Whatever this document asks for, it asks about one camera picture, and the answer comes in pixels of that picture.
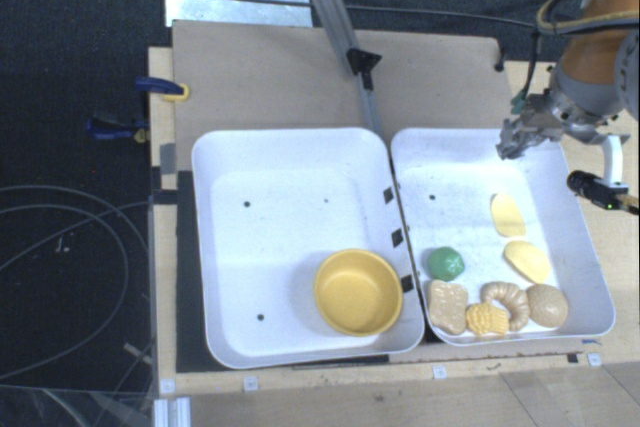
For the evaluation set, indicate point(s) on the yellow bowl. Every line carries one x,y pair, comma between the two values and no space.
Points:
357,292

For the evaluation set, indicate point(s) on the white plastic tray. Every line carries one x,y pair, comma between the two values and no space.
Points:
465,175
280,235

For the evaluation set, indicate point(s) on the thin black rod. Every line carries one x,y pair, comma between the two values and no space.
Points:
403,225

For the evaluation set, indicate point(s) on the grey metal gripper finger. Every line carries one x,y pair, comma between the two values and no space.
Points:
507,135
525,146

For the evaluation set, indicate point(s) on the green round toy vegetable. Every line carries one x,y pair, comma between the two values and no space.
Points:
445,263

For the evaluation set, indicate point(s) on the brown round toy bun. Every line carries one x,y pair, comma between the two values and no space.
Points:
547,306

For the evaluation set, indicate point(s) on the beige toy croissant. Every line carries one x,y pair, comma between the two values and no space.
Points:
517,302

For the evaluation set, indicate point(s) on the black cylinder on white bracket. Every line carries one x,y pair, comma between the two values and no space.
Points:
597,187

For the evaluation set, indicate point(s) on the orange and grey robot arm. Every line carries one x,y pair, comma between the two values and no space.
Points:
597,55

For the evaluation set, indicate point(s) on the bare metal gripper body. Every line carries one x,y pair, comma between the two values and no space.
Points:
552,120

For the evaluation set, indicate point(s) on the beige toy bread slice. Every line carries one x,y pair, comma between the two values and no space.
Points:
446,307

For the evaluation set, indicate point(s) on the yellow toy corn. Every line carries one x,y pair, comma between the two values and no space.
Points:
486,320

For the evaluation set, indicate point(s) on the yellow oval toy crisp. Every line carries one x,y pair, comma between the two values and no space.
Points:
528,261
507,215

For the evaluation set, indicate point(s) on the brown cardboard board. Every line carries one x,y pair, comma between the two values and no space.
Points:
270,80

